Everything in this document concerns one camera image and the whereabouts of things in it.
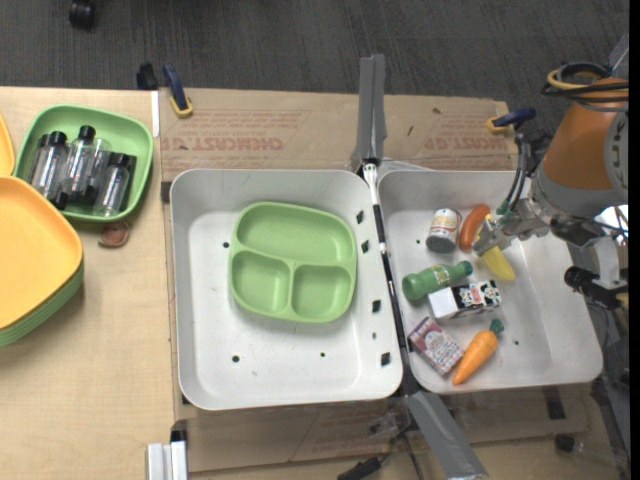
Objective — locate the brown biscuit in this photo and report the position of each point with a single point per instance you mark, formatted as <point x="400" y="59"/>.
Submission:
<point x="114" y="234"/>

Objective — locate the orange-red sausage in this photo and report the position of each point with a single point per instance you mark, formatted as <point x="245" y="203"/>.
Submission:
<point x="471" y="225"/>

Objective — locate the white carton with cow print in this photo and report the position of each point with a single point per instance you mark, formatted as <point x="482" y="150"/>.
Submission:
<point x="460" y="300"/>

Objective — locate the green square plate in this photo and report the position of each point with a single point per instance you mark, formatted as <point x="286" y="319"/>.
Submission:
<point x="127" y="133"/>

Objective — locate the yellow plate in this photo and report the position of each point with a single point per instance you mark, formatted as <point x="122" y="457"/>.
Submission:
<point x="5" y="148"/>
<point x="30" y="248"/>

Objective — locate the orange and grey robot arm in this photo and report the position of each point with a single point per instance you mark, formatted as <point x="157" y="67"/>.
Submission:
<point x="575" y="143"/>

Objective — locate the pink and purple packet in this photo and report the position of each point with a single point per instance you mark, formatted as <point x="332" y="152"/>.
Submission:
<point x="436" y="345"/>

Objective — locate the white plastic tray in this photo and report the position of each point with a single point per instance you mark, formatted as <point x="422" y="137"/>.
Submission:
<point x="545" y="328"/>
<point x="280" y="363"/>

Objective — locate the orange carrot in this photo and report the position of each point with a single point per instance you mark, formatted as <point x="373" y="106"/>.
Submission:
<point x="477" y="355"/>

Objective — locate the black cylinder on white bracket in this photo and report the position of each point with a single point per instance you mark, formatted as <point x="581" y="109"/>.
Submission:
<point x="597" y="278"/>

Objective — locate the thin black and white rod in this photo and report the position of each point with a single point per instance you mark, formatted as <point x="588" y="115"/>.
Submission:
<point x="382" y="238"/>

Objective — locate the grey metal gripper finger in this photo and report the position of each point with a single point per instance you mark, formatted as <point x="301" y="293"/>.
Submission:
<point x="496" y="227"/>
<point x="482" y="244"/>

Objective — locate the green divided plate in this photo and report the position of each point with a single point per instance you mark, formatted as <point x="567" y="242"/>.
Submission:
<point x="295" y="233"/>

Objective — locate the yellow banana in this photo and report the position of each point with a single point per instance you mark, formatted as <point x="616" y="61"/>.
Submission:
<point x="501" y="264"/>

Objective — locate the small white printed can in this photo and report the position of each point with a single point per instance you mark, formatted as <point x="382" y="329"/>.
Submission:
<point x="444" y="230"/>

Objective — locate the clear plastic bottle black cap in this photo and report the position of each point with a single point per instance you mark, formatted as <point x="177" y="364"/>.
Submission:
<point x="79" y="163"/>
<point x="50" y="168"/>
<point x="70" y="199"/>
<point x="112" y="188"/>

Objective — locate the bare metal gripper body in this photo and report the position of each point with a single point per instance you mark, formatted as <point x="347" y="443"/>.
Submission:
<point x="525" y="219"/>

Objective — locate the green bottle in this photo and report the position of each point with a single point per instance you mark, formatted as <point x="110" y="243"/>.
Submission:
<point x="425" y="283"/>

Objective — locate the brown cardboard board red print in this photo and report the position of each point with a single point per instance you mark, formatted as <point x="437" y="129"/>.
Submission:
<point x="280" y="133"/>

